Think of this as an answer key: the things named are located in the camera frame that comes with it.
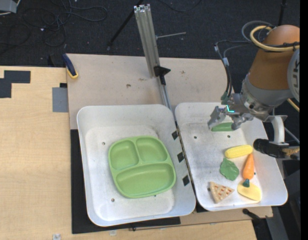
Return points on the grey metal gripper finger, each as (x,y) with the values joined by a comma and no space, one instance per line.
(217,116)
(238,121)

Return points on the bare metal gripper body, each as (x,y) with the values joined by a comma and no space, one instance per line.
(252,108)

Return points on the green pea pod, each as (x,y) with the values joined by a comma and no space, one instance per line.
(222,127)

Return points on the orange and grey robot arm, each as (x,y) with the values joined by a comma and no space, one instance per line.
(271,66)

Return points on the yellow corn cob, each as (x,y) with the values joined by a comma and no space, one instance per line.
(238,151)

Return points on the white plastic tray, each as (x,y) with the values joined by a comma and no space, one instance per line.
(208,156)
(98,174)

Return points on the orange carrot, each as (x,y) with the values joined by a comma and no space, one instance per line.
(248,167)

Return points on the green lettuce leaf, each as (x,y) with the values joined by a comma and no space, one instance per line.
(229,170)

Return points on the yellow flat slice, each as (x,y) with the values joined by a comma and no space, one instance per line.
(252,192)

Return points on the beige pizza slice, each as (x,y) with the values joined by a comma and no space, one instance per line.
(219,192)

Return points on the green divided plate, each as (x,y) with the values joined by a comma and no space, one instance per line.
(143,174)

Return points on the pale brown board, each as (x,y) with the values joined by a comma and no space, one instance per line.
(113,84)

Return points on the black cylinder on white bracket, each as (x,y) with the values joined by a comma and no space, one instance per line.
(266,146)

